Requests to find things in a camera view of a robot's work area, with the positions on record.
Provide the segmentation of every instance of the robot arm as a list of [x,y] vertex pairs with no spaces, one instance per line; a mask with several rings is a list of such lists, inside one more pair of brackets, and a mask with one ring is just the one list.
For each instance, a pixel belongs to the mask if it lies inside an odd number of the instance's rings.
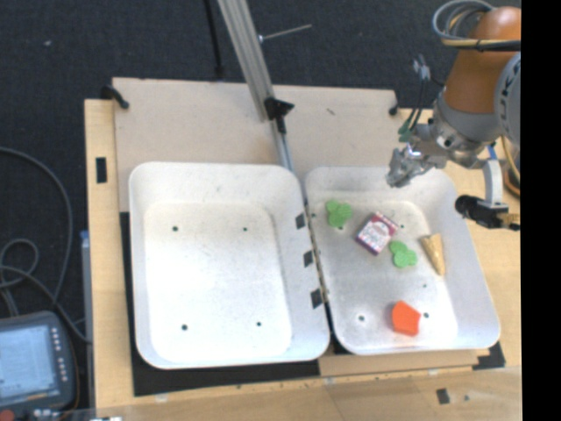
[[[439,24],[447,15],[446,29]],[[462,25],[477,18],[469,37],[458,35]],[[481,169],[486,178],[486,199],[460,197],[456,208],[465,217],[489,228],[519,229],[501,202],[502,174],[495,158],[482,160],[480,153],[505,136],[520,146],[520,86],[522,12],[517,8],[494,8],[480,0],[454,0],[433,17],[433,28],[458,56],[442,92],[433,103],[427,124],[406,120],[395,149],[387,183],[409,184],[412,178],[454,161],[464,168]],[[422,82],[430,77],[426,65],[415,62]]]

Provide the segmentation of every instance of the white tray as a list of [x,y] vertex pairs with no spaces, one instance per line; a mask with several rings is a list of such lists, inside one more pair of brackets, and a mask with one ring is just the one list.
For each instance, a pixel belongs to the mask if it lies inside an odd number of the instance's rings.
[[164,369],[313,360],[330,341],[302,190],[278,166],[147,162],[129,180],[138,351]]
[[[453,182],[432,170],[391,189],[386,172],[386,167],[318,168],[306,179],[310,229],[337,339],[355,354],[492,346],[499,338],[499,320],[467,225],[454,209]],[[353,209],[343,229],[328,224],[325,204],[331,199]],[[355,241],[375,211],[400,226],[394,239],[416,252],[415,266],[397,268],[387,247],[376,256]],[[444,243],[444,277],[419,242],[436,232]],[[423,314],[415,336],[394,332],[390,313],[399,300]]]

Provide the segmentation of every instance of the orange cylinder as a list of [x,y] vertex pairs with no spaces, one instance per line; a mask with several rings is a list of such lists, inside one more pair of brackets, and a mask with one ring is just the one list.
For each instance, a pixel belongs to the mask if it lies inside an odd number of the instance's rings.
[[[486,12],[470,33],[472,39],[517,40],[522,36],[522,10],[503,6]],[[494,91],[499,76],[515,52],[460,50],[443,92],[453,109],[494,112]]]

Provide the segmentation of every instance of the dark background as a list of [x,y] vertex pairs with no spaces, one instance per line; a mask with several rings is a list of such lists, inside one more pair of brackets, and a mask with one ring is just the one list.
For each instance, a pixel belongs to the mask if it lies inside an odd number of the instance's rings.
[[[423,54],[443,81],[455,57],[431,31],[450,0],[247,0],[260,34],[310,30],[263,45],[273,84],[393,89],[416,104],[412,60]],[[522,0],[485,0],[522,7]],[[243,76],[217,1],[210,0],[227,82]],[[73,247],[60,302],[84,316],[80,232],[87,230],[83,101],[115,76],[214,80],[215,57],[203,0],[0,0],[0,147],[29,154],[60,179],[73,209]],[[423,106],[438,92],[431,86]],[[0,249],[24,238],[37,245],[34,275],[50,290],[60,276],[67,217],[59,191],[28,161],[0,153]],[[4,263],[28,267],[31,250]],[[50,309],[29,282],[12,292],[20,313]],[[0,318],[9,312],[0,299]],[[72,337],[85,378],[85,349]],[[81,406],[88,405],[83,395]]]

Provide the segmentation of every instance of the wooden table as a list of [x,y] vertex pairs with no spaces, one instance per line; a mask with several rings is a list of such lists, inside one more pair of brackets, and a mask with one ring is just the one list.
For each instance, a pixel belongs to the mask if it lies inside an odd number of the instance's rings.
[[[119,225],[119,212],[126,210],[126,177],[131,167],[148,159],[185,160],[184,155],[178,155],[177,146],[181,146],[184,152],[189,151],[187,159],[191,161],[275,163],[276,154],[273,143],[267,141],[271,133],[266,123],[256,119],[244,84],[122,78],[115,79],[113,85],[131,104],[129,110],[123,110],[109,100],[87,100],[84,107],[95,390],[96,407],[100,413],[120,407],[121,413],[134,412],[134,419],[142,419],[141,413],[147,416],[153,413],[151,410],[160,413],[165,410],[167,419],[173,419],[173,416],[184,419],[185,407],[189,407],[204,419],[219,419],[222,409],[238,414],[240,419],[251,416],[293,419],[296,412],[304,418],[319,414],[321,419],[347,419],[347,414],[359,412],[368,418],[367,415],[372,414],[369,410],[376,406],[380,396],[367,389],[375,387],[394,401],[395,416],[396,413],[404,415],[407,412],[404,407],[414,410],[415,405],[408,401],[417,401],[425,389],[433,397],[434,385],[471,386],[479,391],[483,391],[481,385],[484,385],[497,395],[497,403],[504,405],[507,401],[511,411],[505,413],[518,410],[521,396],[518,387],[522,378],[520,233],[490,231],[472,222],[468,223],[469,230],[501,321],[500,343],[506,368],[472,371],[478,357],[489,354],[487,350],[400,354],[399,357],[395,354],[341,357],[327,352],[319,361],[321,375],[313,379],[135,396]],[[295,109],[287,117],[288,144],[299,178],[318,164],[387,164],[397,128],[408,114],[401,111],[394,118],[388,115],[387,110],[394,102],[391,90],[298,86],[275,89],[279,99],[295,104]],[[166,120],[164,126],[167,129],[159,129],[161,120]],[[245,129],[248,124],[247,135],[252,137],[252,142],[257,142],[258,147],[249,155],[244,148],[225,148],[231,146],[228,136],[240,127]],[[197,129],[190,131],[189,136],[179,136],[174,132],[177,125]],[[100,160],[107,171],[104,182],[98,181],[96,172]],[[448,165],[445,171],[459,194],[484,196],[481,172],[466,171],[455,164]],[[504,200],[512,212],[519,212],[516,197],[505,192]],[[494,380],[497,385],[487,387]],[[355,399],[360,401],[364,411],[353,404],[345,405]],[[438,406],[443,405],[431,402],[423,409],[433,413]]]

